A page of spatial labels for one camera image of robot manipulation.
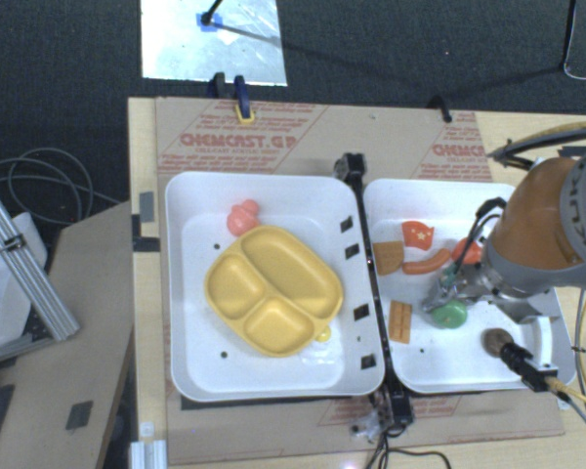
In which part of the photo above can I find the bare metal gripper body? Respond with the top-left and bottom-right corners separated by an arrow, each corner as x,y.
438,264 -> 500,309

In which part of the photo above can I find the white plastic tray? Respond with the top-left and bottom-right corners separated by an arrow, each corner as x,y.
164,170 -> 387,404
362,178 -> 578,395

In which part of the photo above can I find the red-orange toy food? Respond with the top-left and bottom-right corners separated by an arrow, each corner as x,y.
450,236 -> 485,266

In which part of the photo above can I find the brown cardboard board, red print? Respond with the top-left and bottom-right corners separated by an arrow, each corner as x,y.
153,96 -> 566,466

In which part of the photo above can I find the orange sausage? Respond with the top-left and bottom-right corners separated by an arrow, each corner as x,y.
400,247 -> 452,277

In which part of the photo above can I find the white fried egg toy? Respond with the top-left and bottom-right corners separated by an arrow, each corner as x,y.
297,324 -> 346,366

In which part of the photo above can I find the brown toast slice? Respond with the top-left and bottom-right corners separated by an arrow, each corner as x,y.
371,239 -> 405,277

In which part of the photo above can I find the thin black rod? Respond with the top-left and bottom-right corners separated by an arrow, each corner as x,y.
351,177 -> 398,396

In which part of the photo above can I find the brown round toy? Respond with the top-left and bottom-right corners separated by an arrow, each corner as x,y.
482,327 -> 515,359

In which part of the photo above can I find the yellow divided plate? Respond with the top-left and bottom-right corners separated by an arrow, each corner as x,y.
203,224 -> 345,359

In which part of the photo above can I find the green round toy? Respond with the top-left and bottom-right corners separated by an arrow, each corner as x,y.
430,299 -> 469,330

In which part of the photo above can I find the black cylinder on white bracket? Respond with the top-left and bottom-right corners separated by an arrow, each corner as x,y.
498,314 -> 561,393

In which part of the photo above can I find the pink toy food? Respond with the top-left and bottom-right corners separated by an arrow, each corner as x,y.
226,198 -> 262,237

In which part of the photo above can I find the orange biscuit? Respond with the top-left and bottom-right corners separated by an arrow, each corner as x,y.
387,300 -> 414,345

